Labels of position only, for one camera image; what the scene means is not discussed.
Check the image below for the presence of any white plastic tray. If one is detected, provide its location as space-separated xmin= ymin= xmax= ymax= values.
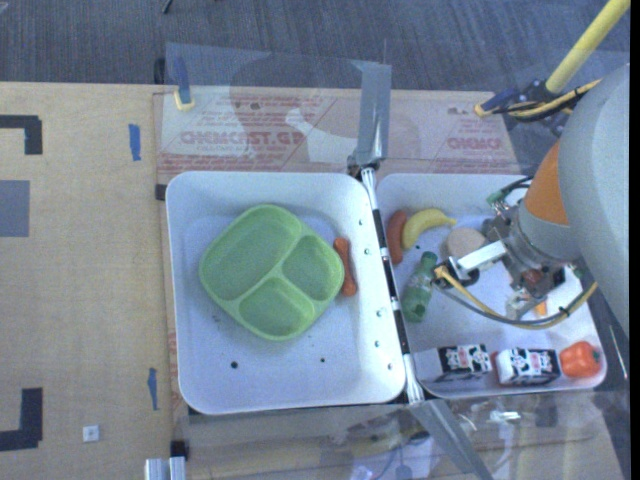
xmin=164 ymin=170 xmax=408 ymax=416
xmin=374 ymin=172 xmax=609 ymax=401

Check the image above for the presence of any orange bell pepper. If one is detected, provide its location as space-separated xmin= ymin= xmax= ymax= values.
xmin=558 ymin=340 xmax=603 ymax=380

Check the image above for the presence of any yellow banana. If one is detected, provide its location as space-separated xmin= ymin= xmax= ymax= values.
xmin=401 ymin=208 xmax=458 ymax=251

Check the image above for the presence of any cow print carton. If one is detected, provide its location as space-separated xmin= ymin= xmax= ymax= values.
xmin=494 ymin=347 xmax=562 ymax=386
xmin=437 ymin=343 xmax=494 ymax=376

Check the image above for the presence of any green plastic bottle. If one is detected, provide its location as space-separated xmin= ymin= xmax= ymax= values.
xmin=401 ymin=251 xmax=440 ymax=324

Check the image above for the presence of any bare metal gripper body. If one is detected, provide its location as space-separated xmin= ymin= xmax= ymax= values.
xmin=482 ymin=212 xmax=569 ymax=300

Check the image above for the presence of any green divided plate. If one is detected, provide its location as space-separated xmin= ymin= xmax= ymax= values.
xmin=198 ymin=203 xmax=347 ymax=343

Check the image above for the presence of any tan round biscuit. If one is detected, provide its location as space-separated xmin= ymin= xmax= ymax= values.
xmin=445 ymin=227 xmax=488 ymax=260

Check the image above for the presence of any brown cardboard board red print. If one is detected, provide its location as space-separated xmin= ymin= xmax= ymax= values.
xmin=152 ymin=85 xmax=621 ymax=450

